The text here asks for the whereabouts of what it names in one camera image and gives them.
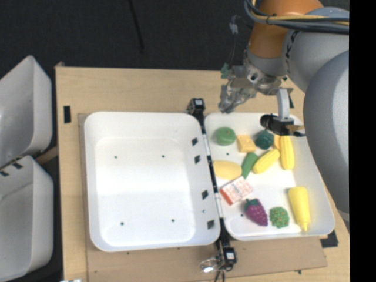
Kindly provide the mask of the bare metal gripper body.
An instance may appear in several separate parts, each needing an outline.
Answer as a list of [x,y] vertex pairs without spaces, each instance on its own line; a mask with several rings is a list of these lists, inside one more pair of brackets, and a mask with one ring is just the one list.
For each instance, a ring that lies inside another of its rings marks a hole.
[[258,93],[273,95],[282,79],[282,76],[268,75],[253,65],[233,66],[228,75],[226,92],[239,98],[254,98]]

